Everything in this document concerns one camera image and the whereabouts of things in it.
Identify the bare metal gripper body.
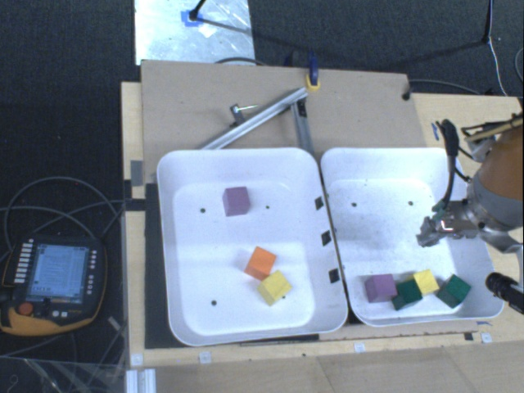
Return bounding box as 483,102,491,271
432,199,489,241

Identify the white plastic tray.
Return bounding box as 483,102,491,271
319,147,506,328
156,147,350,347

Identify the yellow cube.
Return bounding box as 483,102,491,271
412,269,440,296
256,269,293,307

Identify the purple cube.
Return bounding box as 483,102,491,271
222,186,251,218
364,273,399,304

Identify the thin black rod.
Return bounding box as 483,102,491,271
318,165,350,323

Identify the orange cube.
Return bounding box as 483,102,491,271
243,246,278,282

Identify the brown cardboard board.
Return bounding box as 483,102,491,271
140,59,481,343

